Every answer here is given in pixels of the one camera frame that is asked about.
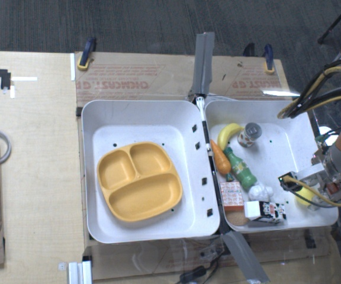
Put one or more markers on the white plastic tray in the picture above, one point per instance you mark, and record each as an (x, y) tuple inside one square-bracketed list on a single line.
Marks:
[(280, 161), (146, 229)]

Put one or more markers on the yellow round object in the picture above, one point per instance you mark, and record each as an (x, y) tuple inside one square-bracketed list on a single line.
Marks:
[(304, 195)]

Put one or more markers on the yellow banana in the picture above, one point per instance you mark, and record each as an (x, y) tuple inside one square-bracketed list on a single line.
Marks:
[(224, 135)]

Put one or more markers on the green plastic bottle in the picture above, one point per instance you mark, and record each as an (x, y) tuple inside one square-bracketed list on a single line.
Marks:
[(242, 170)]

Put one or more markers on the orange carrot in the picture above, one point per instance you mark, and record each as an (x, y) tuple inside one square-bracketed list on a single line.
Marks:
[(220, 158)]

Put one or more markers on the orange and white carton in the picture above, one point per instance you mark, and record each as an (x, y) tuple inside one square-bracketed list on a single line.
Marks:
[(231, 196)]

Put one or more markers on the white crumpled lump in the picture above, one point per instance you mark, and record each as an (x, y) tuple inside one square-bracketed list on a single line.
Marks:
[(260, 192)]

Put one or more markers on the brown cardboard board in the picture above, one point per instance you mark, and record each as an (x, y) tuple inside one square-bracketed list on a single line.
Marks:
[(135, 81)]

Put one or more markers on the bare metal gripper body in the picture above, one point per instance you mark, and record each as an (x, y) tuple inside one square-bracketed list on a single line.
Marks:
[(334, 188)]

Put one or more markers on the white cow print carton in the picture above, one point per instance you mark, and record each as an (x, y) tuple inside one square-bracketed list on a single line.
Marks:
[(265, 211)]

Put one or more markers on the yellow divided plate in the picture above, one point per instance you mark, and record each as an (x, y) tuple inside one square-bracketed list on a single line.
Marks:
[(141, 185)]

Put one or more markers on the white and orange can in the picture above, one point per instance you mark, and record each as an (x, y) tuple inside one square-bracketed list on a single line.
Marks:
[(249, 136)]

